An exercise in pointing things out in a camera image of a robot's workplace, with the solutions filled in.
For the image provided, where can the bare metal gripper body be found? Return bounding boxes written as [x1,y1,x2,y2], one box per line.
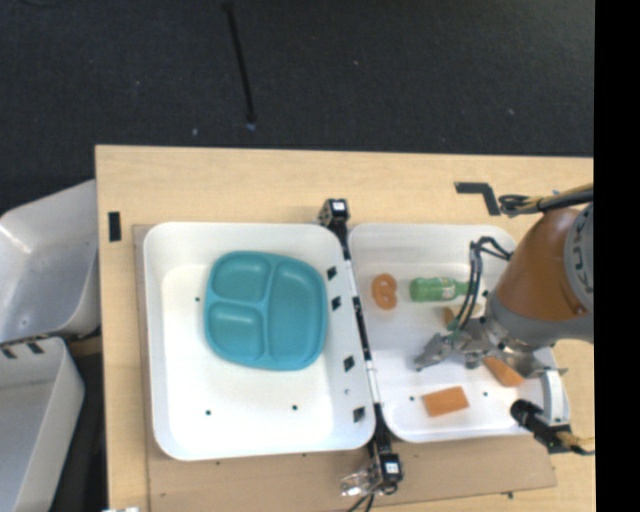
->
[448,319,547,377]

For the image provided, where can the white plastic tray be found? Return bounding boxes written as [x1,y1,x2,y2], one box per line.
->
[142,220,378,462]
[347,222,572,445]

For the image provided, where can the orange toy wedge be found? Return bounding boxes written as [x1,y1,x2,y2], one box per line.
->
[481,355,526,388]

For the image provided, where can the orange toy bread slice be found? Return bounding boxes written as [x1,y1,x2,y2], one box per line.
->
[420,385,472,418]

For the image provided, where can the green plastic bottle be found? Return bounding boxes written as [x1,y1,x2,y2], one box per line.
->
[408,276,472,304]

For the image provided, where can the orange pretzel biscuit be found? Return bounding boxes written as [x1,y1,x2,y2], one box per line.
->
[370,272,399,313]

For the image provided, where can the thin black and white rod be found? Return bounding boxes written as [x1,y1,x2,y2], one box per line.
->
[333,219,390,454]

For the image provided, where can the blue divided plate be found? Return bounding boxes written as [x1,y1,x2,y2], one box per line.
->
[202,250,330,373]

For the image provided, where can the black cylinder on white bracket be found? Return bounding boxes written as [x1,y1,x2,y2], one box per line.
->
[509,367,572,454]

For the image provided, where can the black block with thin wires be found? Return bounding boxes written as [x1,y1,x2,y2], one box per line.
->
[318,197,350,225]
[372,452,403,484]

